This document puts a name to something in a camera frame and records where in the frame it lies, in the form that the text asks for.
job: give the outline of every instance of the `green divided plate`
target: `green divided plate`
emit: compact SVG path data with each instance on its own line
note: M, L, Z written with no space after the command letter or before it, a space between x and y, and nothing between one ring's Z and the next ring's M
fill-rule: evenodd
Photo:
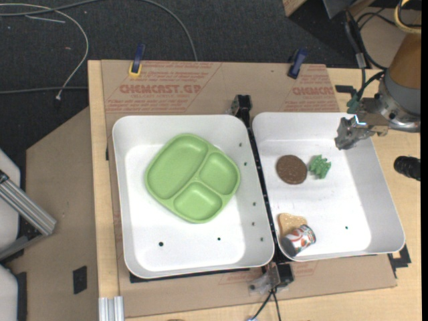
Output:
M216 217L240 179L236 164L223 151L194 134L169 140L144 175L147 190L159 203L193 223Z

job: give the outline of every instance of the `blue clamp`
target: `blue clamp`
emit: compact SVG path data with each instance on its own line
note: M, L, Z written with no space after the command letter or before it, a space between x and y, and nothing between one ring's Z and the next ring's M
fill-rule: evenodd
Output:
M146 46L143 43L138 43L138 46L136 47L135 57L134 61L131 62L131 65L129 66L128 74L130 76L139 76L141 73L141 61L144 57L144 53L146 51Z
M293 64L290 70L288 70L289 77L293 79L297 78L300 71L300 66L302 65L307 55L308 55L308 52L305 49L299 49L295 52L292 58Z

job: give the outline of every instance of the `brown cookie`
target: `brown cookie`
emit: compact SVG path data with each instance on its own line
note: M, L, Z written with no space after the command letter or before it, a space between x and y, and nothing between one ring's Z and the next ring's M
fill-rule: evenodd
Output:
M278 159L276 172L284 182L298 185L306 179L308 168L299 157L287 154Z

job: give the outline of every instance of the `floor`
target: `floor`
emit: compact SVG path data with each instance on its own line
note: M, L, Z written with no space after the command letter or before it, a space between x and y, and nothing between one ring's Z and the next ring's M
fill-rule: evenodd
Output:
M0 0L1 13L57 7L83 0ZM393 7L398 0L377 0ZM86 51L87 59L132 59L138 42L147 60L288 62L299 47L307 61L355 68L342 15L329 19L322 0L308 0L289 18L282 0L107 0L34 17L0 17L0 148L13 160L88 105L86 90L1 94L62 86ZM87 86L84 62L68 86Z

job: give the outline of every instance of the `table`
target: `table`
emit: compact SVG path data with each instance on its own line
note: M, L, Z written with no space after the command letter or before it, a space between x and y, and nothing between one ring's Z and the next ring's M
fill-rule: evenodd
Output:
M352 69L328 69L334 85L360 84L360 71ZM88 62L90 90L90 121L92 135L92 164L94 179L94 207L98 262L99 296L113 298L120 295L118 268L110 194L110 176L106 161L106 124L102 93L100 61ZM376 85L368 87L367 96L376 92ZM347 94L335 92L340 110L345 111ZM373 142L387 183L397 206L412 264L398 271L398 286L392 289L353 292L280 301L285 320L419 320L421 319L421 200L420 182L408 179L393 169L394 160L400 155L420 158L420 136L390 131ZM135 321L176 320L245 320L257 309L258 304L197 310L168 315L133 318ZM275 320L276 310L269 303L260 314L260 320Z

